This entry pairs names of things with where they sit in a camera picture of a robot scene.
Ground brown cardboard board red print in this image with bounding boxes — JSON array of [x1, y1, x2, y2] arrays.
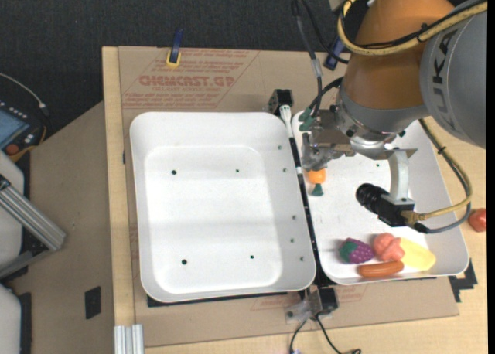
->
[[117, 46, 461, 348]]

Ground orange carrot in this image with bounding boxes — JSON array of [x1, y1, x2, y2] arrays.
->
[[307, 168, 327, 197]]

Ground purple grapes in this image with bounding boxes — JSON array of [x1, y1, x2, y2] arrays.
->
[[338, 237, 376, 266]]

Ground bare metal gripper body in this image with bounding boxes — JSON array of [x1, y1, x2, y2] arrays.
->
[[308, 108, 400, 161]]

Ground black block with thin wires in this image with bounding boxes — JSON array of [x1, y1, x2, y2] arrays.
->
[[269, 88, 294, 114], [285, 286, 340, 323]]

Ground red toy food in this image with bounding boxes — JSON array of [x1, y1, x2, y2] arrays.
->
[[468, 207, 488, 233]]

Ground white plastic tray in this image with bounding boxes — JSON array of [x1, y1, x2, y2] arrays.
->
[[128, 111, 318, 304], [291, 109, 470, 286]]

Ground pink toy shrimp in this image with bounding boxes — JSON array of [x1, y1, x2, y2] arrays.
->
[[372, 232, 406, 262]]

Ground black cylinder on white bracket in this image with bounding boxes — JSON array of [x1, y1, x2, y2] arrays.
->
[[355, 146, 418, 228]]

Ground orange sausage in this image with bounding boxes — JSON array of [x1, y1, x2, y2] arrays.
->
[[356, 260, 405, 279]]

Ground thin black and white rod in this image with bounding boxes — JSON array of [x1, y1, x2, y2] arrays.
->
[[280, 104, 323, 292]]

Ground yellow banana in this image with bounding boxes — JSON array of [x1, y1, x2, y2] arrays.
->
[[399, 237, 437, 272]]

